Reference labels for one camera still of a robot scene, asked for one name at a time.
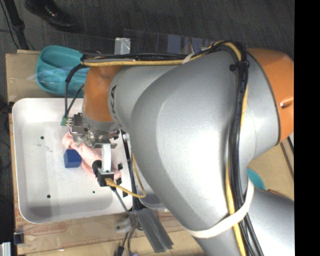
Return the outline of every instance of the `blue cube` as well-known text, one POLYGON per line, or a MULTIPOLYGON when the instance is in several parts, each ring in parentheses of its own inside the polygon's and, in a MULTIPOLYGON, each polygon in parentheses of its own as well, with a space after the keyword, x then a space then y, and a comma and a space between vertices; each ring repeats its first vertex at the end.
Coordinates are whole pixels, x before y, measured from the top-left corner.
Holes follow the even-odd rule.
POLYGON ((74 149, 67 149, 63 155, 65 168, 77 168, 81 165, 82 158, 74 149))

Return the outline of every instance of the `pink towel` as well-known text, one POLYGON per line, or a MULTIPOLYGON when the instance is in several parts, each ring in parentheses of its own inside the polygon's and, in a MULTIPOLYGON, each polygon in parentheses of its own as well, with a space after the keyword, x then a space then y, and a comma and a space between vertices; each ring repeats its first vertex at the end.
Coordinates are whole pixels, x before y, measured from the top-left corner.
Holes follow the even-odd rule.
MULTIPOLYGON (((74 149, 82 158, 81 167, 82 169, 95 177, 94 171, 92 170, 92 164, 96 160, 102 160, 102 150, 101 148, 92 148, 87 146, 87 144, 82 143, 80 146, 76 146, 73 136, 68 131, 62 138, 62 144, 66 149, 74 149)), ((114 169, 114 180, 116 181, 121 177, 121 172, 114 169)))

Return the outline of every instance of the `gray carpet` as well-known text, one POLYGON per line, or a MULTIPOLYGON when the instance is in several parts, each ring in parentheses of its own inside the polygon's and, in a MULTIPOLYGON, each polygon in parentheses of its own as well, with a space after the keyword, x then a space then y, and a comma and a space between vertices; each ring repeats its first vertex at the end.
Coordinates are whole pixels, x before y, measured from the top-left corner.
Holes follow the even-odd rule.
MULTIPOLYGON (((15 0, 25 23, 30 50, 49 45, 76 50, 113 53, 114 39, 125 30, 172 34, 194 38, 234 40, 248 47, 278 50, 294 60, 294 0, 56 0, 77 22, 70 32, 60 32, 29 13, 23 0, 15 0)), ((0 99, 7 102, 5 53, 17 48, 0 9, 0 99)), ((13 189, 7 113, 0 114, 0 243, 11 240, 13 189)))

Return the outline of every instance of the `white strap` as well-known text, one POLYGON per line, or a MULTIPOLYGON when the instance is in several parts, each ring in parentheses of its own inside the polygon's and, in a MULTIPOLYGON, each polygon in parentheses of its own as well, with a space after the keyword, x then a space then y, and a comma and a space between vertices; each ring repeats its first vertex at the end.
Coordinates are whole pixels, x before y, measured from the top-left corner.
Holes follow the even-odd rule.
POLYGON ((194 54, 192 53, 192 54, 189 54, 187 57, 185 57, 184 60, 183 60, 183 62, 182 62, 182 64, 185 64, 185 63, 187 63, 188 61, 190 61, 190 59, 191 59, 191 57, 192 57, 193 55, 194 55, 194 54))
POLYGON ((212 238, 230 229, 231 227, 236 225, 238 222, 240 222, 248 213, 251 202, 252 202, 252 198, 254 197, 254 191, 255 191, 255 187, 249 179, 246 196, 245 196, 245 202, 238 211, 224 218, 223 220, 221 220, 220 222, 218 222, 213 227, 207 230, 193 231, 187 228, 185 228, 185 230, 188 231, 191 236, 196 238, 212 238))

